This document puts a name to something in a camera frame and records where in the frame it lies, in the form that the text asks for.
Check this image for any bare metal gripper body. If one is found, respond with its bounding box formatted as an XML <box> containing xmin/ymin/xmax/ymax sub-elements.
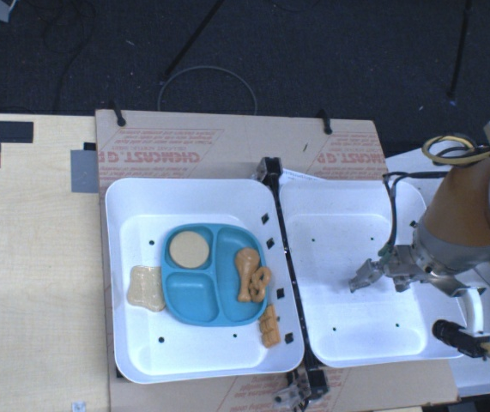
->
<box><xmin>380</xmin><ymin>244</ymin><xmax>441</xmax><ymax>294</ymax></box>

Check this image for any white plastic tray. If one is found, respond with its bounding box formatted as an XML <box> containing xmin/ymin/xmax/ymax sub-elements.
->
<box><xmin>104</xmin><ymin>177</ymin><xmax>306</xmax><ymax>385</ymax></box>
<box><xmin>278</xmin><ymin>177</ymin><xmax>469</xmax><ymax>369</ymax></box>

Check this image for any thin black rod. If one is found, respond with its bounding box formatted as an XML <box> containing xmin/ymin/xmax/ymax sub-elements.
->
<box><xmin>266</xmin><ymin>173</ymin><xmax>324</xmax><ymax>388</ymax></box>

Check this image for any tan toy pretzel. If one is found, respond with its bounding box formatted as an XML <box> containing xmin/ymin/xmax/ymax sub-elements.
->
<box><xmin>248</xmin><ymin>265</ymin><xmax>273</xmax><ymax>304</ymax></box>

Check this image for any brown toy croissant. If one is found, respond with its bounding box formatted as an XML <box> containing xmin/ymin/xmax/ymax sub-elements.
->
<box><xmin>257</xmin><ymin>303</ymin><xmax>281</xmax><ymax>349</ymax></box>

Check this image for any tan toy chicken drumstick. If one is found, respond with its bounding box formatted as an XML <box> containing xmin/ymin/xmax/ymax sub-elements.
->
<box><xmin>233</xmin><ymin>246</ymin><xmax>262</xmax><ymax>304</ymax></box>

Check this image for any white paper sheet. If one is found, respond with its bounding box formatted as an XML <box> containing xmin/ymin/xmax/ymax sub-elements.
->
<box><xmin>280</xmin><ymin>168</ymin><xmax>328</xmax><ymax>184</ymax></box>

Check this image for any blue divided plate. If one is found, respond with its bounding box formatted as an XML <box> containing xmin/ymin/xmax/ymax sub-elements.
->
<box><xmin>160</xmin><ymin>222</ymin><xmax>269</xmax><ymax>328</ymax></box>

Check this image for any round beige biscuit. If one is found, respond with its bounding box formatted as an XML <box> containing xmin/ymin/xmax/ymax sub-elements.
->
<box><xmin>168</xmin><ymin>231</ymin><xmax>211</xmax><ymax>270</ymax></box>

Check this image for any brown cardboard board red print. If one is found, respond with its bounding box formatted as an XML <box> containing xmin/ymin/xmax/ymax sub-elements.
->
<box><xmin>94</xmin><ymin>109</ymin><xmax>461</xmax><ymax>412</ymax></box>

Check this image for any beige toy bread slice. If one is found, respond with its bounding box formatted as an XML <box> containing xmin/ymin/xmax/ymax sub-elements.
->
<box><xmin>125</xmin><ymin>264</ymin><xmax>167</xmax><ymax>313</ymax></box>

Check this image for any black cylinder on white bracket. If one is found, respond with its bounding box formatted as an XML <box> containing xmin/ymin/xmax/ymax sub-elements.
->
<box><xmin>432</xmin><ymin>285</ymin><xmax>490</xmax><ymax>361</ymax></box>

